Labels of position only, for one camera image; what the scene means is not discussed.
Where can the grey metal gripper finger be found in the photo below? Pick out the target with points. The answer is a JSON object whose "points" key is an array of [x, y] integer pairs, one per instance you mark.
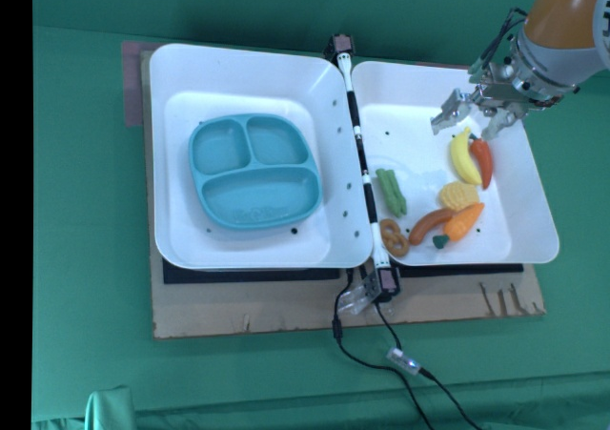
{"points": [[450, 112], [498, 125]]}

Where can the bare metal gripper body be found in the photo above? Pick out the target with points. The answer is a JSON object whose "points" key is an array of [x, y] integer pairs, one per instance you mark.
{"points": [[505, 87]]}

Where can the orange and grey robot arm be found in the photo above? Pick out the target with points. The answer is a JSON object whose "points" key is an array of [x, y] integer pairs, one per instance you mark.
{"points": [[567, 4]]}

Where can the orange chili pepper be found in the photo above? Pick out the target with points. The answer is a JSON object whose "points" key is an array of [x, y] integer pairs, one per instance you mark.
{"points": [[483, 158]]}

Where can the yellow banana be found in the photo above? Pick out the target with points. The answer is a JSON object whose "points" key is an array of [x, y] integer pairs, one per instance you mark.
{"points": [[462, 156]]}

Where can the yellow corn piece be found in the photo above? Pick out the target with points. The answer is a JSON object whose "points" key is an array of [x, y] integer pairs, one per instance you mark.
{"points": [[458, 196]]}

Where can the white plastic tray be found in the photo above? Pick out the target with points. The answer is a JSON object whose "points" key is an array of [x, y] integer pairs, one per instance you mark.
{"points": [[524, 209], [248, 156]]}

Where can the black and white thin rod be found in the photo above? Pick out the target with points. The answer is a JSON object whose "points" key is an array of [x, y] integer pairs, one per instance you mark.
{"points": [[360, 151]]}

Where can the green asparagus bundle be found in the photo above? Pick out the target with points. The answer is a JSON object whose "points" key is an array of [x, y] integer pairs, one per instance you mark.
{"points": [[392, 192]]}

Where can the orange carrot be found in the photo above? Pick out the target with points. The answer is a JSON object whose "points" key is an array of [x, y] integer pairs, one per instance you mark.
{"points": [[462, 223]]}

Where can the brown sausage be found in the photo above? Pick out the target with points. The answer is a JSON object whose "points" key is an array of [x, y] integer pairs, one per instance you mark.
{"points": [[429, 225]]}

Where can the brown pretzel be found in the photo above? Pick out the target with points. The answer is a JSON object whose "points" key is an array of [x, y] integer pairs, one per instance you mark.
{"points": [[394, 237]]}

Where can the blue divided plate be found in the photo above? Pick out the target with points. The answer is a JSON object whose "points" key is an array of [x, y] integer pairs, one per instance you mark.
{"points": [[252, 170]]}

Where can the brown cardboard board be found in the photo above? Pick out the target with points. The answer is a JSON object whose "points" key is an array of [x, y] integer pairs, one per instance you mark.
{"points": [[333, 304]]}

